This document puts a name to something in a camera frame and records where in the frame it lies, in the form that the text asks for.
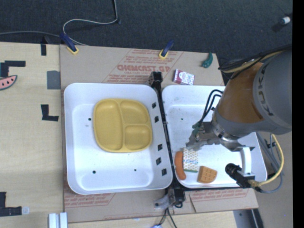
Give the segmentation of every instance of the brown waffle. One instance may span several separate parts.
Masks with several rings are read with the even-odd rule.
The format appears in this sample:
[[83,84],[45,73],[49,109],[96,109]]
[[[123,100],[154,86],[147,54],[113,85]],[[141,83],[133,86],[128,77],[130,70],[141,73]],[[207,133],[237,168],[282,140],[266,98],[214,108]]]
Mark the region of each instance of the brown waffle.
[[215,180],[217,177],[217,171],[214,169],[211,169],[207,166],[200,166],[199,167],[199,176],[198,176],[198,182],[201,183],[210,183]]

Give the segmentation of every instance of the yellow divided tray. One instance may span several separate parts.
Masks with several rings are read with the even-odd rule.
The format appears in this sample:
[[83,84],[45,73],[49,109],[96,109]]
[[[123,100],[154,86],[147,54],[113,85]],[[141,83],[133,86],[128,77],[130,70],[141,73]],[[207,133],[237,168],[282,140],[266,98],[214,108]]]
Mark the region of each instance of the yellow divided tray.
[[99,101],[94,107],[93,126],[97,144],[105,151],[136,152],[152,142],[150,115],[139,101]]

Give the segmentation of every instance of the black fabric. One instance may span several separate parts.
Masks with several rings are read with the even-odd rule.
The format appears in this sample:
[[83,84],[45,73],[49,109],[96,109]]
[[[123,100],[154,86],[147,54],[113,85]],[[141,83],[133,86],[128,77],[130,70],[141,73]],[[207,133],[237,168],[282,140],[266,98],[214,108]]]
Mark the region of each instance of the black fabric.
[[[121,24],[73,22],[67,34],[92,46],[214,52],[244,58],[292,43],[293,0],[116,0]],[[1,0],[0,32],[39,30],[54,34],[70,19],[110,22],[112,0]],[[39,43],[42,35],[0,36],[0,41]],[[51,38],[60,43],[58,38]]]

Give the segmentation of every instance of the toy sausage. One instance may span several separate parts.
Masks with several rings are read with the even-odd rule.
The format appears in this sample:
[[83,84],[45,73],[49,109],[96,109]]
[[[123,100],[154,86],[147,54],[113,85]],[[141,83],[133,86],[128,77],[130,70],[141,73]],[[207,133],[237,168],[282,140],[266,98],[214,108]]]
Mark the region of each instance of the toy sausage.
[[183,152],[177,151],[175,154],[175,159],[174,159],[176,174],[180,180],[185,180],[186,174],[184,172],[182,162],[183,162]]

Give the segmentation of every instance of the toy hot dog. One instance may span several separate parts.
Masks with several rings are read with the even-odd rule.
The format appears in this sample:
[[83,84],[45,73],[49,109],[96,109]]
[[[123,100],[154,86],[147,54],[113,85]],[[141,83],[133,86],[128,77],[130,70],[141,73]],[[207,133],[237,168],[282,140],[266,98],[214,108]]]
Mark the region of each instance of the toy hot dog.
[[174,159],[175,171],[180,180],[186,179],[186,174],[183,168],[183,152],[177,151]]

